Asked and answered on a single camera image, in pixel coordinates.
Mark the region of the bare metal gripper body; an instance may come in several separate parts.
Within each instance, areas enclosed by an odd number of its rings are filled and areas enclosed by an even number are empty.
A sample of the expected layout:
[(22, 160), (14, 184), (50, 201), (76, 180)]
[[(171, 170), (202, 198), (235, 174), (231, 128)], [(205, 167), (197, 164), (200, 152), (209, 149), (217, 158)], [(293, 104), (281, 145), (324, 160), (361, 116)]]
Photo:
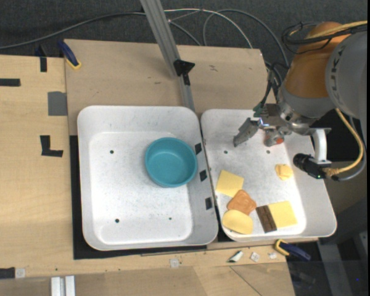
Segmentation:
[(283, 134), (292, 132), (309, 135), (314, 118), (297, 113), (286, 103), (265, 104), (260, 112), (259, 125), (264, 129), (277, 130)]

